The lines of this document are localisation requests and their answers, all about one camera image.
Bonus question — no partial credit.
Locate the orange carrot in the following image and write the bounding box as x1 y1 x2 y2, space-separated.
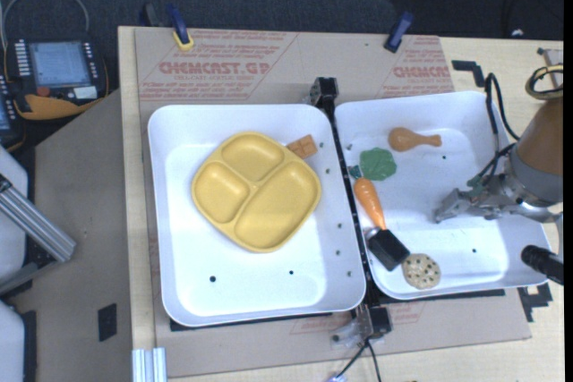
347 165 388 232

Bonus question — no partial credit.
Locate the thin black rod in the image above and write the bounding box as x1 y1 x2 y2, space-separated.
325 96 375 310

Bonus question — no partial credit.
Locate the green lettuce leaf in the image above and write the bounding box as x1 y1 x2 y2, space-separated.
359 147 398 182

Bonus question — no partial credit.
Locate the white plastic tray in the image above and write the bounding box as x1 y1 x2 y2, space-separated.
147 103 368 328
333 90 553 301

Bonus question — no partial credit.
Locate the orange chicken drumstick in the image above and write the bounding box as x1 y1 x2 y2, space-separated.
388 126 443 154

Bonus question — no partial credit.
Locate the black cylinder on white bracket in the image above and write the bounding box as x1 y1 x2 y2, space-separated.
520 212 564 285

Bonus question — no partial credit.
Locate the yellow divided plate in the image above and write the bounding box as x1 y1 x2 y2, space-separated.
191 131 323 255

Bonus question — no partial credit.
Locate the brown cardboard board red print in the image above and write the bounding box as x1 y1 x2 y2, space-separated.
133 27 534 379

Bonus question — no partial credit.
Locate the beige chocolate chip cookie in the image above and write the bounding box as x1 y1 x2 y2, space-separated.
401 253 442 291

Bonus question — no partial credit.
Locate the black block with thin wires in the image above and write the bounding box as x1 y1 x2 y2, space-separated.
366 306 394 337
309 76 339 108

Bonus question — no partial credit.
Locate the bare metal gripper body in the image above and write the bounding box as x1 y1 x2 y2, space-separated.
465 174 563 224

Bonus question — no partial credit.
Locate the black box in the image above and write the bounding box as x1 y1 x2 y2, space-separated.
366 228 411 273

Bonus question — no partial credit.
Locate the brown waffle biscuit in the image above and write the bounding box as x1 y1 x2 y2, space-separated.
286 133 320 160

